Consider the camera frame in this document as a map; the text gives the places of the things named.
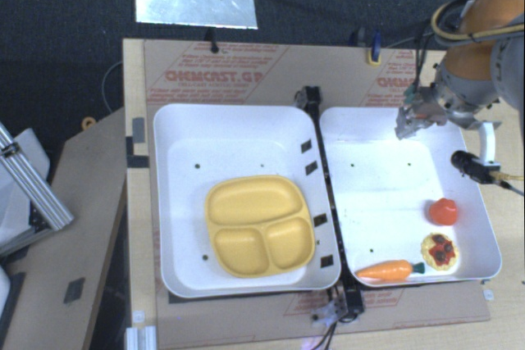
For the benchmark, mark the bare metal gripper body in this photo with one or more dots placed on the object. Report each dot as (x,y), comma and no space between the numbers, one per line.
(434,110)

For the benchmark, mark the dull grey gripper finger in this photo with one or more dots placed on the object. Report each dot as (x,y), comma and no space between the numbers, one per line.
(403,125)
(416,124)

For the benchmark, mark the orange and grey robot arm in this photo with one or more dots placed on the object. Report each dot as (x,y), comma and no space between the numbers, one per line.
(502,69)

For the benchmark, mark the white plastic tray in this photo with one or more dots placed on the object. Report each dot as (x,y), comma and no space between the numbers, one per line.
(381,196)
(184,192)

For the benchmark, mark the orange-red round toy fruit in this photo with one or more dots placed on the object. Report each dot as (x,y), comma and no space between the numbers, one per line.
(444,212)

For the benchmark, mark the thin black rod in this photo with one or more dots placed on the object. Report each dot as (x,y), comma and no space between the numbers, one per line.
(329,184)

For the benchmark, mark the small round toy pizza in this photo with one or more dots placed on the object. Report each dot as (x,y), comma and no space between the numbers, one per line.
(439,252)

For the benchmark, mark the orange toy carrot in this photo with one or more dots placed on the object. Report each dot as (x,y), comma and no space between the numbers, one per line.
(385,270)

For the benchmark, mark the brown cardboard board red print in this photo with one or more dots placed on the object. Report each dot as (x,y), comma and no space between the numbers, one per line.
(246,74)

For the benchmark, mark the yellow divided plate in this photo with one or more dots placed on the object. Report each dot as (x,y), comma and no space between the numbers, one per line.
(254,225)

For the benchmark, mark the black cylinder on white bracket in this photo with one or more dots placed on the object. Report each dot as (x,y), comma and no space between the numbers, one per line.
(471,166)

